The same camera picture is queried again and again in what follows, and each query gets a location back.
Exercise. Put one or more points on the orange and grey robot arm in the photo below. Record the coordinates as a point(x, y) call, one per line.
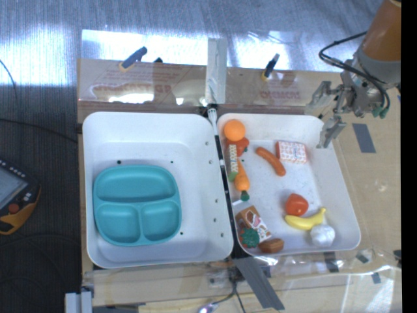
point(382, 28)

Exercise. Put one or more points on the orange toy orange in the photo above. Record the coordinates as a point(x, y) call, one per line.
point(234, 129)

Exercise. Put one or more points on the red toy tomato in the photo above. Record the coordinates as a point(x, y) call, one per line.
point(242, 145)

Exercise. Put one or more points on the white plastic tray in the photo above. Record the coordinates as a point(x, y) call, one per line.
point(150, 135)
point(329, 178)

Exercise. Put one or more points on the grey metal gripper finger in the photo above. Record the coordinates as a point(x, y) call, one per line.
point(331, 129)
point(318, 97)

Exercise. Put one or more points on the brown and white carton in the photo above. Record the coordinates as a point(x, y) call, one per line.
point(252, 220)

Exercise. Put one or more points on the orange sausage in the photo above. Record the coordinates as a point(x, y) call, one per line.
point(271, 161)

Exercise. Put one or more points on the brown and white patterned stick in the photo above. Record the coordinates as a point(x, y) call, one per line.
point(232, 158)

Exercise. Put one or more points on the brown cardboard board red print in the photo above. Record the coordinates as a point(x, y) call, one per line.
point(260, 90)

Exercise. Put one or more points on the thin black and white rod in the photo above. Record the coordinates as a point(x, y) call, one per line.
point(222, 166)

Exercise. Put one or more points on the yellow banana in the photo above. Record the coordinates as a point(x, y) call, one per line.
point(303, 222)

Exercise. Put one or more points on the green broccoli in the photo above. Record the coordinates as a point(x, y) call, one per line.
point(249, 238)

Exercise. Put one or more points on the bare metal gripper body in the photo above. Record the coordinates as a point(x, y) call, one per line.
point(361, 93)

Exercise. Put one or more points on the orange carrot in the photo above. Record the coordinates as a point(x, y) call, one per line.
point(241, 179)

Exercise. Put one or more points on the blue divided plate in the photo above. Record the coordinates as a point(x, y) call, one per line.
point(137, 204)

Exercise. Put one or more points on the orange and white carton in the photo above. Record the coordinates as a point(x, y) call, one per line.
point(291, 152)

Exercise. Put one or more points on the red toy pepper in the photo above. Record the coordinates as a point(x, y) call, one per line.
point(296, 204)

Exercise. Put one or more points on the white toy garlic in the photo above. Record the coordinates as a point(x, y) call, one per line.
point(322, 235)

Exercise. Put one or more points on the brown bread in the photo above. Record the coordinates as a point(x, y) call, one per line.
point(271, 246)

